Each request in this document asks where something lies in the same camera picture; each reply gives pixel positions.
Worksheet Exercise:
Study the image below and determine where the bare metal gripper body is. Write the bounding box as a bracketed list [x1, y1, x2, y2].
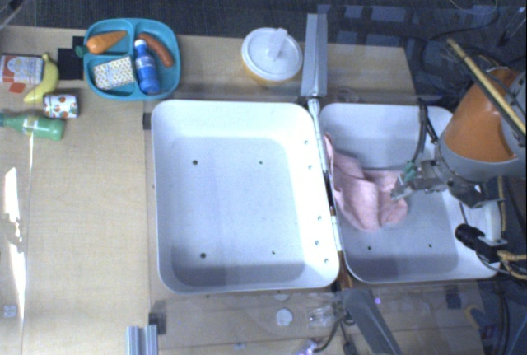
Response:
[410, 159, 450, 194]

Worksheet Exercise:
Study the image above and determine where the pink cloth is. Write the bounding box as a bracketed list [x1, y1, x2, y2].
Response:
[323, 133, 410, 233]

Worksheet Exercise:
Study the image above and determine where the white plastic tray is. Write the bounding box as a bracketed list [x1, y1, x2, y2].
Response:
[319, 102, 501, 286]
[150, 99, 342, 296]

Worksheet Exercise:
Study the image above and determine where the yellow cup with white lid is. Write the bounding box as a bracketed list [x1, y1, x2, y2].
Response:
[240, 26, 304, 88]

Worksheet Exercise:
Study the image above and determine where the blue divided plate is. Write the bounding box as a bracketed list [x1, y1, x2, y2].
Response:
[82, 17, 182, 101]

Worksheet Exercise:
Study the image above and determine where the brown sausage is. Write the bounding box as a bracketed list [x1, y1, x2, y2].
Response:
[137, 32, 175, 68]

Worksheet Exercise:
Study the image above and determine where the blue bottle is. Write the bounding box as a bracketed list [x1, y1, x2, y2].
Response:
[133, 39, 161, 96]

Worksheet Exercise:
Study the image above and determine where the yellow and white packet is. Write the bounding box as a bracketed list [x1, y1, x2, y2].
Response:
[92, 55, 138, 91]

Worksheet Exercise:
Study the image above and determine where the orange carrot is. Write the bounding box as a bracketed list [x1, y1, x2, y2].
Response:
[74, 30, 128, 58]

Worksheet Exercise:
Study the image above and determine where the white can with orange print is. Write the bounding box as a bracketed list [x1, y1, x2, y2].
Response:
[42, 92, 80, 120]

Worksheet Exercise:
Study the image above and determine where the green bottle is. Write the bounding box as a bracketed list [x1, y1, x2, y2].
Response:
[0, 110, 68, 142]

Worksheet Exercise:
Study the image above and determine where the yellow banana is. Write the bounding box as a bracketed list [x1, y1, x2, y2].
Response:
[23, 53, 60, 105]

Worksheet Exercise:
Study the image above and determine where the orange and white carton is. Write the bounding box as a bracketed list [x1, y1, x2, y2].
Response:
[0, 53, 45, 94]

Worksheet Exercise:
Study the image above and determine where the black cylinder on white bracket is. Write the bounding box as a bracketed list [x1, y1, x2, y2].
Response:
[454, 200, 510, 264]

